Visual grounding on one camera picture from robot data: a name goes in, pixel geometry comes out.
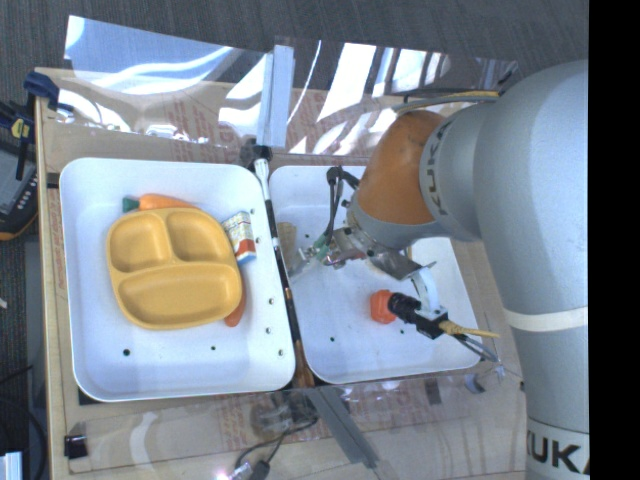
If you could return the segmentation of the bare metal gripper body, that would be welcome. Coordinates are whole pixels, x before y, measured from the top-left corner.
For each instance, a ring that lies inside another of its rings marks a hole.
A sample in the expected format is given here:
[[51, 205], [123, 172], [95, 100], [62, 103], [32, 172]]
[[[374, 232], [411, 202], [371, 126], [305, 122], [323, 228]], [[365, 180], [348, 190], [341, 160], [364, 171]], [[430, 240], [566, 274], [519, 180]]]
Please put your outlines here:
[[342, 268], [347, 262], [366, 260], [378, 270], [396, 280], [405, 280], [423, 268], [433, 268], [436, 263], [420, 265], [399, 250], [386, 247], [372, 240], [355, 226], [347, 226], [333, 232], [324, 264]]

